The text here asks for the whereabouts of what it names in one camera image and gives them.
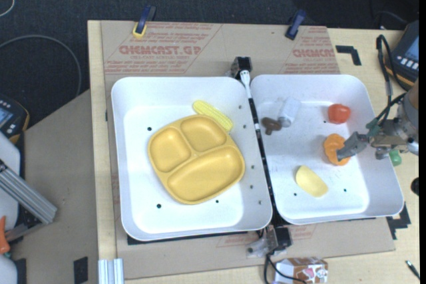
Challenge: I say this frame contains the brown cardboard board red print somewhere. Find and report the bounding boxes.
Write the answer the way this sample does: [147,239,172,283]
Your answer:
[99,20,397,280]

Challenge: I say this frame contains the black block with thin wires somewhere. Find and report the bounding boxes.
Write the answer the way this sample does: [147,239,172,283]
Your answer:
[229,56,253,77]
[266,225,294,249]

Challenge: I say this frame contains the brown toy mushroom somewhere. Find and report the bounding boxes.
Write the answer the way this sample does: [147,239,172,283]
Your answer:
[261,116,282,136]

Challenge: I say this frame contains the white plastic tray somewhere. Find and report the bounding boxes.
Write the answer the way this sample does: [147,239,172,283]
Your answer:
[249,74,405,225]
[110,76,274,242]

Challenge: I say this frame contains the red toy pepper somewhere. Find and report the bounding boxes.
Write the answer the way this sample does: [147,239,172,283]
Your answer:
[327,103,351,125]

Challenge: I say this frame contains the thin black and white rod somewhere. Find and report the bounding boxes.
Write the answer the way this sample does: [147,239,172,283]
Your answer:
[239,69,279,229]

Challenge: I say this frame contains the yellow corn cob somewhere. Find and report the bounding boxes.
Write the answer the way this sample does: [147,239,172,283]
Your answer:
[192,99,234,133]

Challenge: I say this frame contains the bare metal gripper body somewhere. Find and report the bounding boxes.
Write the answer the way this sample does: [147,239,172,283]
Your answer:
[366,122,420,160]

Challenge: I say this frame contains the black pen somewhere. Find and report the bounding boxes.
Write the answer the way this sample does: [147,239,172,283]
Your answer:
[405,259,420,279]

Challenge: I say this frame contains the brown and white carton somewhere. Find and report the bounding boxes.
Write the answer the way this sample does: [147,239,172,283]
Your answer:
[274,257,329,284]

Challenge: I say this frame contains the white plastic bottle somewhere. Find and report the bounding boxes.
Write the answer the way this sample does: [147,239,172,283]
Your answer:
[278,96,303,128]

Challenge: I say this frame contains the yellow divided plate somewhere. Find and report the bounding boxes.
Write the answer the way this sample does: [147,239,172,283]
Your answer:
[146,114,246,206]

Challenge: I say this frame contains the yellow lemon wedge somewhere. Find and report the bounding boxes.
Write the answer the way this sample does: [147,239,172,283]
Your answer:
[294,165,329,198]

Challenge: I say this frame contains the orange toy pumpkin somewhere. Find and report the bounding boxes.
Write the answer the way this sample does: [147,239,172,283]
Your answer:
[323,133,352,166]

